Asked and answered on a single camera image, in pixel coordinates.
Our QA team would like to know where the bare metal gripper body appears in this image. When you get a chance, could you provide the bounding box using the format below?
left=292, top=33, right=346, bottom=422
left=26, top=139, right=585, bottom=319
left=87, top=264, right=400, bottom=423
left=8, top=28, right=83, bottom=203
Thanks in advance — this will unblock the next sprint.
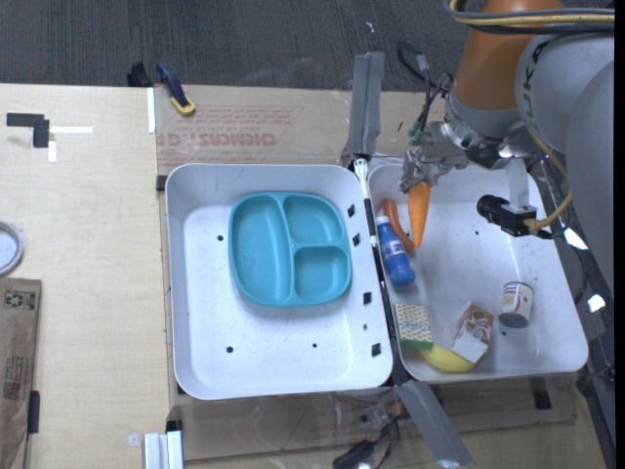
left=403, top=119, right=495, bottom=169

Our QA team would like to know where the orange carrot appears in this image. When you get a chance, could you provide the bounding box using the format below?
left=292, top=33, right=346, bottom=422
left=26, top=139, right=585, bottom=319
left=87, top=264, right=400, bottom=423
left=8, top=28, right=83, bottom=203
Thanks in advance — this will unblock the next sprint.
left=407, top=179, right=432, bottom=248

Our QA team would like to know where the blue bottle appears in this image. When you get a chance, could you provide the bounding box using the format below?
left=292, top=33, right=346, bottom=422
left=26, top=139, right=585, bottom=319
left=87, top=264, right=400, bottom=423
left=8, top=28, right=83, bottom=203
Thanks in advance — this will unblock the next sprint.
left=374, top=215, right=417, bottom=289

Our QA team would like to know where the white plastic tray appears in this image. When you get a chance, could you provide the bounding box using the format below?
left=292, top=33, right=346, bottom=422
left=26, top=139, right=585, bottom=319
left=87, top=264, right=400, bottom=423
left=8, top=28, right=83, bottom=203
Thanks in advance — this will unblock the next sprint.
left=366, top=161, right=590, bottom=385
left=164, top=162, right=395, bottom=402

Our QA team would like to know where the yellow and green carton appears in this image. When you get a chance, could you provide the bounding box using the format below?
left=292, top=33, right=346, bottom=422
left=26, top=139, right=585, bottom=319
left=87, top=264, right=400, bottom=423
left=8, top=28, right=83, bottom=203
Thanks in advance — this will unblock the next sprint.
left=392, top=302, right=436, bottom=352

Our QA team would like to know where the small white and orange can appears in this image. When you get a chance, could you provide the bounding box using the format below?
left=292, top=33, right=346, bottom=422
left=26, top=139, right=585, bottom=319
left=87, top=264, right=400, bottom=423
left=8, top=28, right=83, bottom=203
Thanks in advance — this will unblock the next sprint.
left=497, top=280, right=534, bottom=330

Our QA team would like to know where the blue divided plate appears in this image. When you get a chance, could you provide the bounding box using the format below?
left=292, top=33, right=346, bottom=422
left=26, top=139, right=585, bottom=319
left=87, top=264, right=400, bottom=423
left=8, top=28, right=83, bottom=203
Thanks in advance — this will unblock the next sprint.
left=228, top=191, right=354, bottom=309

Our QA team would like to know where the brown and white carton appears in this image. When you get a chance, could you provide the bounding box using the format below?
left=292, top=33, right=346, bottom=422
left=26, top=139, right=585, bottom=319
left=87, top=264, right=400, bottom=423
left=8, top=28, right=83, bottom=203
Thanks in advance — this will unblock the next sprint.
left=451, top=302, right=495, bottom=364

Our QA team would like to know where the brown cardboard board red print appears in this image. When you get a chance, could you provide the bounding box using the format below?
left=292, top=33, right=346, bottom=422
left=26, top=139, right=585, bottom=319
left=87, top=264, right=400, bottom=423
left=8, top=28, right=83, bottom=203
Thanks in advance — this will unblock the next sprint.
left=154, top=84, right=590, bottom=461

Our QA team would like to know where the yellow banana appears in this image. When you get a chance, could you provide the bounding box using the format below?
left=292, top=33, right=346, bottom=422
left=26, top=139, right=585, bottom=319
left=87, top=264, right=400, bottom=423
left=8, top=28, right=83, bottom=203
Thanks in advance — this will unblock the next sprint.
left=419, top=343, right=478, bottom=374

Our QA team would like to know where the clear tape roll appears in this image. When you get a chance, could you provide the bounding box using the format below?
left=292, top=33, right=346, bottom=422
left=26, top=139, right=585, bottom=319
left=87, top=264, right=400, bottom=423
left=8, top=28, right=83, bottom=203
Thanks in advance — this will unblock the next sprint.
left=0, top=220, right=25, bottom=278

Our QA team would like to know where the brown paper packet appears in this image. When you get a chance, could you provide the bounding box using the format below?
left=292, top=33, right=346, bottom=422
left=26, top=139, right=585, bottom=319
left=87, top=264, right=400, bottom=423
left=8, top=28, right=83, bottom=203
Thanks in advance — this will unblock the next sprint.
left=0, top=277, right=43, bottom=469

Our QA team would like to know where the black cylinder on white bracket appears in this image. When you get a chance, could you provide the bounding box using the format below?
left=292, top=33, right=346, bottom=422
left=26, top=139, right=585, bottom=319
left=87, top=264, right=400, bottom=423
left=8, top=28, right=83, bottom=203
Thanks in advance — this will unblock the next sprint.
left=476, top=156, right=539, bottom=237

